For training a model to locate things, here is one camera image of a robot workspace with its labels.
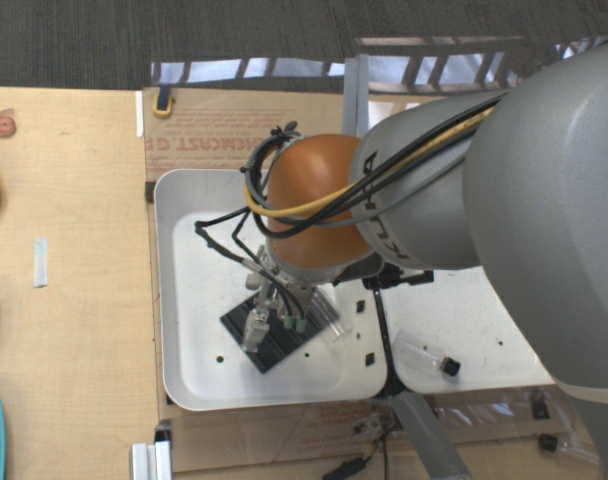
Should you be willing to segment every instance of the connector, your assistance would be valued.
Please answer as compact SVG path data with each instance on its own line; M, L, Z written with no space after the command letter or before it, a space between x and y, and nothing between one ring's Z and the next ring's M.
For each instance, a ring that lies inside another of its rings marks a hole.
M293 328L293 316L284 315L284 329L292 329L292 328Z
M348 462L342 462L340 467L334 469L330 473L326 473L322 477L322 480L345 480L364 469L366 469L366 460L362 457L358 457L357 459L349 460Z
M306 318L298 318L295 321L295 332L297 334L304 334L306 332Z

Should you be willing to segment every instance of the wooden table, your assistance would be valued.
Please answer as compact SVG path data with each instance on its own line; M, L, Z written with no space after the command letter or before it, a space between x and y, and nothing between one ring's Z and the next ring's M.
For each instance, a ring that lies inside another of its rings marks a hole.
M17 133L0 139L0 397L7 480L129 477L128 451L158 423L144 146L132 92L0 88ZM33 243L48 238L48 285ZM458 445L477 479L598 479L534 440ZM196 450L209 453L209 450ZM341 460L177 475L320 478ZM379 479L377 455L360 478ZM392 478L426 478L393 453Z

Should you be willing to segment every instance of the gray robot arm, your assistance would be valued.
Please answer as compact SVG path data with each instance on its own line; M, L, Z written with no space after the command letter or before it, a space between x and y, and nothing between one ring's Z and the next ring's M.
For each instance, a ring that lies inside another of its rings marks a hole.
M413 138L489 94L422 105L363 139L357 179ZM511 317L581 415L608 478L608 44L546 68L502 97L473 138L353 209L407 268L482 265Z

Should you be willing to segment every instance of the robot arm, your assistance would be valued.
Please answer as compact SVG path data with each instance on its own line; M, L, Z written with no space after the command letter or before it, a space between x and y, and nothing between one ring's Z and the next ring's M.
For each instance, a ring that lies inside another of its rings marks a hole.
M509 93L396 114L361 141L274 139L249 160L246 199L296 318L347 272L482 265L608 478L608 43Z

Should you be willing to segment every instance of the black cable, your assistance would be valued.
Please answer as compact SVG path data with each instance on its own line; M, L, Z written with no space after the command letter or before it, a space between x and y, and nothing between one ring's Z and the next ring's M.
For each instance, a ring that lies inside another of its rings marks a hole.
M213 220L209 220L209 221L199 221L198 220L195 222L195 233L206 241L206 244L208 245L209 248L215 249L220 255L224 256L225 258L228 258L236 263L239 263L240 265L243 265L244 258L234 254L233 252L228 250L226 247L224 247L222 244L217 242L213 237L211 237L211 235L208 234L208 232L204 228L207 228L209 226L214 226L215 224L220 224L227 220L233 219L239 215L242 215L243 213L246 213L245 217L248 217L249 212L250 212L250 208L245 207L245 208L240 208L239 210L235 210L234 212L231 212L231 213L224 215L223 217L219 217L217 219L213 219ZM240 244L242 246L242 249L245 252L247 252L247 254L250 253L251 256L255 256L250 251L250 249L248 249L246 247L246 245L244 245L244 243L241 240L239 241L238 245L240 245ZM297 300L297 298L288 290L288 288L286 288L273 275L271 275L269 272L267 272L263 268L261 268L257 273L260 274L262 277L264 277L267 281L269 281L275 287L275 289L277 290L277 293L280 295L280 297L284 301L284 309L286 310L286 313L288 315L291 315L291 316L293 315L293 309L291 307L289 299L291 299L294 302L294 304L297 306L298 311L300 312L300 315L304 314L304 311L302 309L302 306L301 306L299 300Z
M356 194L361 189L363 189L365 186L372 183L373 180L375 180L375 179L379 178L380 176L382 176L383 174L385 174L391 167L395 166L401 160L403 160L404 158L406 158L413 152L417 151L419 148L421 148L422 146L424 146L425 144L427 144L428 142L433 140L439 134L460 124L461 122L465 121L466 119L473 117L476 114L479 114L480 112L483 112L483 111L495 106L505 94L506 93L500 94L489 100L479 103L478 105L475 105L467 110L464 110L463 112L460 112L459 114L457 114L453 117L450 117L446 121L434 126L432 129L430 129L429 131L422 134L417 140L406 145L404 148L402 148L396 154L394 154L393 156L388 158L386 161L384 161L382 164L380 164L376 169L374 169L372 172L370 172L367 176L364 176L362 179L360 179L351 189L349 189L347 192L345 192L343 194L343 196L346 196L347 194L352 194L352 195ZM251 160L249 159L249 163L247 164L247 166L251 170L253 182L255 183L256 189L257 189L257 179L261 173L261 164L263 163L266 156L268 156L268 154L266 154L264 157L259 158L259 164L258 164L259 155L254 154L253 155L254 161L251 162Z
M384 206L378 207L375 210L368 210L368 211L365 211L364 213L360 213L357 216L353 215L350 218L342 218L339 220L325 220L323 222L318 222L315 225L323 227L323 228L340 228L340 227L357 225L364 221L371 220L375 217L378 217L378 216L382 215L383 213L386 213L386 212L392 210L393 208L399 206L400 204L404 203L411 197L419 194L424 189L426 189L433 183L436 183L441 178L444 178L447 174L449 174L451 171L453 171L456 167L458 167L459 165L464 163L465 159L466 159L466 153L462 153L462 154L458 155L454 160L452 160L451 162L449 162L448 164L443 166L441 169L435 171L430 176L426 176L425 178L423 178L422 180L420 180L416 184L414 184L412 187L407 188L402 194L397 195L394 199L387 201L384 204ZM280 217L276 220L278 220L279 222L281 222L283 224L288 225L290 223L291 225L294 225L304 219L302 217Z
M301 233L302 231L317 224L318 222L322 222L335 215L339 215L342 212L346 211L347 209L350 209L353 206L355 206L356 204L359 204L360 202L364 201L365 199L368 199L375 192L382 190L384 187L393 183L397 179L401 178L402 176L405 176L412 169L417 168L419 165L426 162L430 158L433 158L435 155L443 152L444 150L448 149L449 147L452 147L457 142L461 142L462 140L469 138L470 136L472 136L474 134L475 129L476 128L473 127L468 130L464 130L461 134L458 134L458 135L452 137L451 139L445 141L443 144L440 144L439 146L431 148L430 150L428 150L421 156L408 162L405 166L401 167L397 171L394 171L393 173L389 174L380 183L373 185L371 188L369 188L367 190L361 190L361 188L359 187L360 184L359 183L356 184L351 189L347 190L344 194L337 197L331 203L329 203L328 205L326 205L321 210L319 210L317 213L311 215L307 219L302 220L302 221L292 221L292 222L295 222L296 224L289 229L286 229L284 231L271 231L264 225L264 222L262 221L261 216L257 213L253 213L253 218L255 220L255 224L257 225L260 232L268 238L280 240L280 239L285 239L285 238L290 238L292 236L295 236L296 234Z
M382 436L382 455L384 456L384 480L389 480L389 468L388 468L388 450L386 449L386 438L388 432Z
M304 316L304 309L302 308L302 305L300 303L300 301L297 299L297 297L295 297L295 295L293 295L290 290L284 286L282 283L280 283L277 278L275 278L270 272L268 272L264 266L262 265L262 262L260 261L260 259L257 257L257 255L255 253L253 253L253 251L251 251L244 242L242 242L242 240L240 240L238 238L238 234L240 233L240 231L242 230L242 228L244 227L244 223L246 222L246 219L248 218L249 214L251 213L250 208L246 208L246 211L244 212L244 216L240 219L240 221L238 222L237 226L235 227L235 230L232 233L232 238L233 241L237 244L237 246L242 249L246 254L248 254L248 256L260 267L262 268L262 270L265 272L266 279L268 279L269 281L271 281L271 284L275 287L275 289L278 291L278 293L280 294L280 296L282 296L282 299L284 300L284 307L286 309L286 313L289 316L293 316L293 310L291 308L291 305L289 304L288 300L286 300L282 294L282 292L280 292L280 289L284 290L284 294L287 295L287 297L289 299L291 299L291 301L295 304L295 307L297 307L297 310L300 314L300 317Z
M253 150L247 160L246 168L244 169L245 174L248 176L247 180L250 182L249 185L254 189L251 191L251 193L262 193L268 180L267 175L262 187L258 190L259 182L262 178L262 164L264 163L264 160L274 150L279 149L282 145L284 145L284 143L290 141L293 137L300 136L300 133L295 131L296 127L296 121L291 121L288 123L284 127L284 130L282 130L279 126L275 127L273 130L271 130L271 135Z
M330 217L327 217L327 219L328 218L332 218L332 217L334 217L336 215L340 215L343 212L345 212L346 210L350 210L351 208L353 208L357 204L361 203L365 199L370 198L373 194L375 194L376 192L379 192L380 190L382 190L383 188L387 187L388 185L390 185L394 181L397 181L398 179L406 176L410 171L412 171L413 169L416 169L422 163L424 163L424 162L430 160L431 158L437 156L438 154L442 153L446 149L449 149L449 148L453 147L455 144L457 144L459 142L462 142L462 141L470 138L471 136L473 136L475 134L476 130L477 130L477 127L472 127L472 128L470 128L468 130L464 130L462 133L460 133L460 134L452 137L451 139L449 139L448 141L444 142L443 144L440 144L439 146L436 146L436 147L430 149L429 151L425 152L420 157L414 159L411 162L408 162L406 165L402 166L400 169L392 172L389 176L387 176L386 178L384 178L380 183L374 184L368 190L363 190L361 192L361 194L358 194L353 199L350 199L349 201L347 201L346 203L344 203L343 206L340 206L338 209L334 210L332 212L332 214L330 215ZM287 224L287 225L296 225L296 224L299 224L301 222L304 222L306 219L304 219L304 220L295 220L295 219L292 219L292 218L289 218L289 217L283 217L283 218L277 218L275 220L277 220L277 221L279 221L279 222L281 222L283 224Z
M385 162L383 162L381 165L379 165L375 170L373 170L367 176L363 177L360 181L358 181L353 187L348 189L344 194L342 194L341 196L336 198L334 201L332 201L331 203L329 203L328 205L326 205L321 210L319 210L317 213L313 214L312 216L308 217L307 219L302 220L302 221L297 221L297 224L295 224L293 227L289 228L288 230L284 230L284 231L280 231L280 232L270 231L263 224L261 217L258 214L253 213L253 218L255 220L256 225L258 226L258 229L262 232L262 234L264 234L265 236L267 236L269 238L273 238L273 239L290 238L291 236L294 236L297 233L304 231L308 227L316 224L317 222L321 222L323 220L326 220L326 219L332 217L333 215L341 213L338 211L339 208L342 208L341 204L344 204L345 202L348 202L349 200L351 200L351 198L354 197L356 194L358 194L360 191L362 191L362 189L364 189L369 184L373 183L374 179L377 179L378 177L380 177L381 175L386 173L388 170L390 170L391 167L395 166L398 162L403 160L406 156L417 151L417 149L424 146L426 143L428 143L430 140L434 139L440 133L452 128L453 126L456 126L457 124L465 121L469 117L472 117L472 116L474 116L480 112L483 112L484 110L494 106L495 104L497 104L497 102L501 99L502 96L504 96L504 94L491 98L490 100L487 100L479 105L476 105L470 109L467 109L464 112L461 112L460 114L458 114L452 118L449 118L446 121L444 121L443 123L435 126L431 130L429 130L428 132L426 132L422 136L420 136L417 140L408 144L407 146L402 148L400 151L398 151L395 155L393 155L392 157L387 159ZM445 144L449 145L449 146L453 145L455 143L455 141L453 141L453 139L455 139L455 138L458 138L459 140L463 140L463 138L472 135L471 130L474 130L474 129L476 129L476 127L472 127L468 130L464 130L464 132L462 132L462 134L459 134L459 135L455 136L454 138L449 139L444 144L437 146L435 148L431 148L420 158L423 158L424 161L427 160L428 158L430 158L430 156L425 156L425 155L431 154L431 152L432 152L431 156L433 156L433 155L437 154L437 152L443 151L445 149L445 146L444 146ZM403 174L408 173L410 171L410 169L413 168L413 167L410 167L411 165L414 165L414 166L418 165L418 163L416 163L415 160L412 162L409 162L409 164L407 164L406 166L403 166L401 169L398 169L398 171L403 170ZM259 172L257 158L254 159L254 163L249 162L249 165L252 165L252 168L255 169L256 173ZM393 174L389 175L389 177L386 178L386 179L388 179L388 182L386 184L379 184L377 186L377 188L375 186L371 187L371 189L369 189L368 191L365 191L365 193L363 193L362 196L358 196L358 201L353 201L350 205L347 205L347 207L344 208L342 211L345 211L347 208L354 206L355 204L360 202L360 200L366 199L367 197L369 197L370 194L374 193L372 191L381 190L382 188L384 188L384 186L386 186L389 183L392 183L393 181L395 181L395 179L398 179L403 174L398 173L396 171Z
M404 384L402 384L402 381L397 376L397 372L395 371L393 348L391 346L391 337L388 332L388 323L386 321L386 310L384 309L382 290L378 287L372 290L372 292L373 300L375 302L375 311L377 313L377 322L380 328L380 337L382 339L382 348L384 349L384 359L386 362L386 381L375 398L385 398L395 396L404 391Z

